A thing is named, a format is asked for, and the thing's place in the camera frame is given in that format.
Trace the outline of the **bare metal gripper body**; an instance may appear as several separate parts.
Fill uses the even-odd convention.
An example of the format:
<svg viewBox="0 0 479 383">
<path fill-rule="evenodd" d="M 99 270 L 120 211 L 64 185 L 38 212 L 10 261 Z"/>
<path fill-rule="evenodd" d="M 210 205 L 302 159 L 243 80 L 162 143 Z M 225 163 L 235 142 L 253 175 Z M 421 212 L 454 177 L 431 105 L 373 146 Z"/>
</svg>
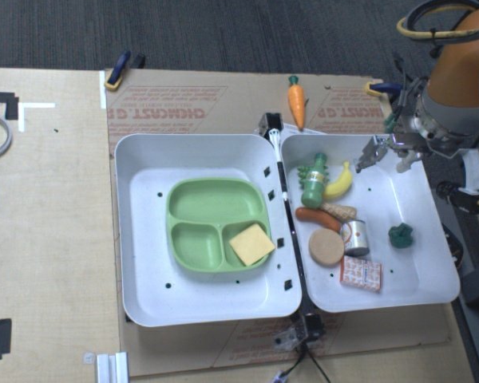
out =
<svg viewBox="0 0 479 383">
<path fill-rule="evenodd" d="M 390 134 L 387 146 L 401 159 L 423 159 L 432 153 L 452 159 L 470 137 L 469 118 L 461 111 L 391 113 L 386 132 Z"/>
</svg>

